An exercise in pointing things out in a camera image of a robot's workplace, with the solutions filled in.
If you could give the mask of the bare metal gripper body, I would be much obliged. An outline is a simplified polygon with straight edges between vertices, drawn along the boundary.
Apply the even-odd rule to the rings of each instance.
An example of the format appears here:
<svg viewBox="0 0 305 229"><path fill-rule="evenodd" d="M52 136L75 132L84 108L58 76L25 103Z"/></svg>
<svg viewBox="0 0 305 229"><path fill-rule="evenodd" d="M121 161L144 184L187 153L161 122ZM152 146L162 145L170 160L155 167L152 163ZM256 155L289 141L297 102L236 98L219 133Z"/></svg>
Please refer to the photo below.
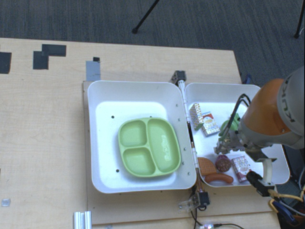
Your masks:
<svg viewBox="0 0 305 229"><path fill-rule="evenodd" d="M236 151L245 151L254 148L253 142L244 133L240 132L228 132L223 135L223 146L223 150L225 147L236 147Z"/></svg>

